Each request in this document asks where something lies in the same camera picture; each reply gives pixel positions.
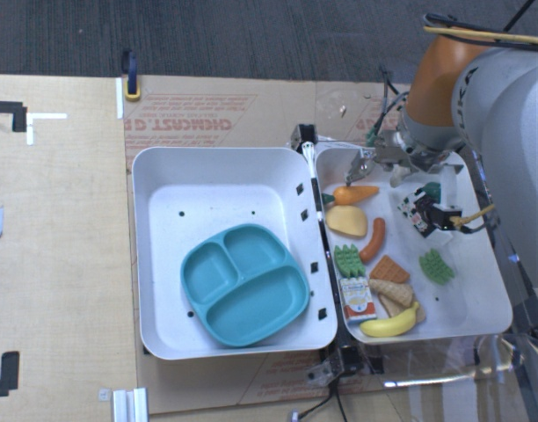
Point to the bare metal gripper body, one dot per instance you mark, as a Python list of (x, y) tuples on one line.
[(403, 154)]

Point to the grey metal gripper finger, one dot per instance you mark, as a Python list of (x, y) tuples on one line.
[(360, 167), (400, 176)]

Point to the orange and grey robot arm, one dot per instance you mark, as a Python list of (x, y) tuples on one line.
[(497, 117)]

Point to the orange carrot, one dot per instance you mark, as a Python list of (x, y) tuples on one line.
[(354, 194)]

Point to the cow print carton, green cap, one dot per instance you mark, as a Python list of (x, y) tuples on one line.
[(412, 209)]

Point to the orange sausage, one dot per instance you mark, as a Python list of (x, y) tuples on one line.
[(374, 240)]

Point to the green ridged block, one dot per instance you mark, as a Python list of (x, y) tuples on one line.
[(436, 267), (349, 261)]

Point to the orange waffle biscuit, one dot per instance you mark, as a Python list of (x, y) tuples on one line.
[(389, 271)]

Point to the beige ice cream cone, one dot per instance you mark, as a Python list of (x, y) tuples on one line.
[(394, 292), (391, 308)]

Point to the orange and white carton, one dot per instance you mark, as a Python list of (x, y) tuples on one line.
[(358, 299)]

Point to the white plastic tray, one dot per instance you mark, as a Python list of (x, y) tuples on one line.
[(163, 257), (471, 297)]

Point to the yellow banana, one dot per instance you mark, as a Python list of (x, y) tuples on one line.
[(390, 326)]

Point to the brown cardboard board, red print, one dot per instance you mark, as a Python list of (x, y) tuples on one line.
[(216, 117)]

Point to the blue divided plate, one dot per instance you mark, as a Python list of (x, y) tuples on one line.
[(247, 306)]

